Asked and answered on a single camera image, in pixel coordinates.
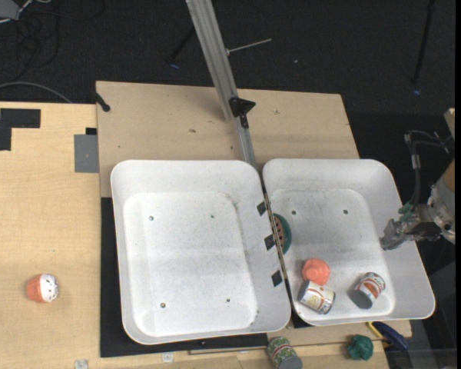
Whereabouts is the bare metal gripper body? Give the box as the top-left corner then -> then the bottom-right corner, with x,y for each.
403,216 -> 456,245

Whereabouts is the red and white can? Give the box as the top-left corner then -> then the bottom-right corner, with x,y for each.
348,271 -> 386,310

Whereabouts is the white plastic tray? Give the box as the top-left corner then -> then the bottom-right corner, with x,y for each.
110,159 -> 292,346
261,158 -> 436,327

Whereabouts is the orange toy fruit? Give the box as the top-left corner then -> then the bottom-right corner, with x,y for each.
301,258 -> 332,286

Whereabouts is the white and orange can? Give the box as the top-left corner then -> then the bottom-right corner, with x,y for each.
297,280 -> 337,315

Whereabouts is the green watermelon slice toy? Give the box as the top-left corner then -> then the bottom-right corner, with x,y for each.
272,213 -> 293,255

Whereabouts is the green broccoli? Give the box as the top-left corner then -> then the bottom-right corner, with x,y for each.
345,334 -> 375,361

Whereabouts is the green patterned can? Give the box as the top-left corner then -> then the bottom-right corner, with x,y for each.
266,336 -> 303,369

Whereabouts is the brown cardboard board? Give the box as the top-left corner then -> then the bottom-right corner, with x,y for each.
95,81 -> 413,340

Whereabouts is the orange and white toy cupcake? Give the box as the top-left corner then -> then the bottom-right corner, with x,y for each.
25,273 -> 60,304

